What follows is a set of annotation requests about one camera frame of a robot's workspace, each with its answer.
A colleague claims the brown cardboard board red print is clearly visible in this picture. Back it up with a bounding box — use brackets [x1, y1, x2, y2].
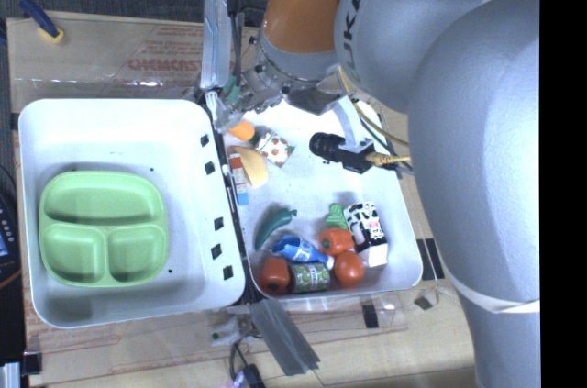
[5, 9, 478, 388]

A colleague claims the black cylinder on white bracket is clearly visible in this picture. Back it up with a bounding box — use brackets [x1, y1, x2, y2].
[308, 95, 378, 175]

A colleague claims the blue and white bottle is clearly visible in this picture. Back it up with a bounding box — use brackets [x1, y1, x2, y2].
[271, 234, 336, 272]

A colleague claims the tan bread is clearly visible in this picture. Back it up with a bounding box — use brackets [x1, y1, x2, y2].
[228, 145, 270, 190]

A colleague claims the green divided plate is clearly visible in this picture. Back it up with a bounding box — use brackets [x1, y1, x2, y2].
[38, 170, 170, 289]

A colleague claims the red bell pepper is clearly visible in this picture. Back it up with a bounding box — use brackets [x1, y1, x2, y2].
[260, 255, 293, 297]

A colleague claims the cow print milk carton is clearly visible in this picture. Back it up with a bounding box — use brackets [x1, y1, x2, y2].
[342, 200, 390, 269]

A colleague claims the green labelled can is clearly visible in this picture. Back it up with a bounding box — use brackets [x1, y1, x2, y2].
[287, 261, 332, 295]

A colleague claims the green chilli pepper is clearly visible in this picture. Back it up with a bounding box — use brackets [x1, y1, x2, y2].
[254, 206, 299, 252]

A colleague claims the black block with thin wires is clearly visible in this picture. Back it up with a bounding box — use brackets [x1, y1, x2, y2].
[226, 0, 271, 28]

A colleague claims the orange white blue carton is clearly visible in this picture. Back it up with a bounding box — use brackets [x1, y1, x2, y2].
[227, 151, 251, 207]

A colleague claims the white carton with strawberry print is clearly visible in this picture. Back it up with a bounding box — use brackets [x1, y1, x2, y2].
[254, 130, 297, 169]

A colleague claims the white plastic tray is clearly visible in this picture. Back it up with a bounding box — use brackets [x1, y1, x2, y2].
[17, 97, 247, 330]
[218, 94, 424, 302]

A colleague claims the green leafy vegetable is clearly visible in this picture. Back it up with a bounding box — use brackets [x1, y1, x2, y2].
[326, 202, 350, 231]

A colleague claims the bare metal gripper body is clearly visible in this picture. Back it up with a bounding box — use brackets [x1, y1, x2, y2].
[237, 58, 327, 114]

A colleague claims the orange carrot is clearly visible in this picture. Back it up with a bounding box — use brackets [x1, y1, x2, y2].
[227, 119, 257, 143]

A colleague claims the orange red tomato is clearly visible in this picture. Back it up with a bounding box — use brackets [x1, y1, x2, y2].
[333, 249, 367, 288]

